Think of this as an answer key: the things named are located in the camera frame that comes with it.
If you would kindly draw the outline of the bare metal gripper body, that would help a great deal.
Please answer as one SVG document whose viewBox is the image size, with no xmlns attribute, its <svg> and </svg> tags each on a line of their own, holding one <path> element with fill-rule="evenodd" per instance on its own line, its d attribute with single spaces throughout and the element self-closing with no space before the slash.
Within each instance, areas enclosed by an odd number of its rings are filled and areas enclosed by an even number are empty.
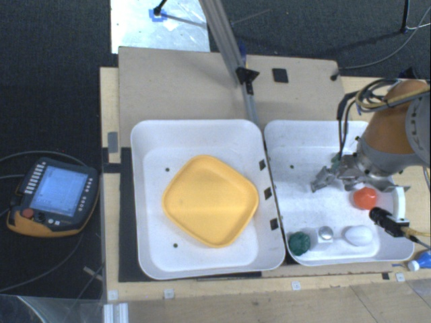
<svg viewBox="0 0 431 323">
<path fill-rule="evenodd" d="M 344 178 L 362 178 L 364 182 L 361 184 L 371 185 L 379 191 L 395 189 L 391 176 L 391 173 L 380 169 L 367 156 L 359 153 L 343 155 L 335 169 L 337 179 L 342 181 Z"/>
</svg>

